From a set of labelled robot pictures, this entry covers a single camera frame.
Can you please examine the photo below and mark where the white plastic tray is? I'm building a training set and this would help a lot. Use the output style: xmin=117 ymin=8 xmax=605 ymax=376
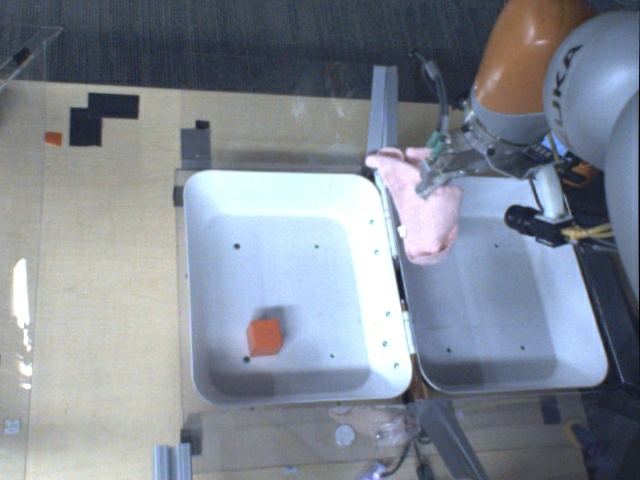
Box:
xmin=182 ymin=169 xmax=414 ymax=409
xmin=375 ymin=169 xmax=611 ymax=396

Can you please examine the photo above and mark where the black cylinder on white bracket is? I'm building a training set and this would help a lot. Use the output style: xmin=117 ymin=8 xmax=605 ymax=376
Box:
xmin=503 ymin=164 xmax=574 ymax=247

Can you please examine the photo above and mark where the pink cloth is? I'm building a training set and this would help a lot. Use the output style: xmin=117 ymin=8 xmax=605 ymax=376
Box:
xmin=364 ymin=146 xmax=464 ymax=267

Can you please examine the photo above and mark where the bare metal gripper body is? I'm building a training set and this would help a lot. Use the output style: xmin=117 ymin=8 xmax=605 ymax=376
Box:
xmin=429 ymin=123 xmax=540 ymax=179

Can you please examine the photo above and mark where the orange cube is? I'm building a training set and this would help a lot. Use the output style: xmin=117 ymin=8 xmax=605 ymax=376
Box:
xmin=245 ymin=317 xmax=285 ymax=359

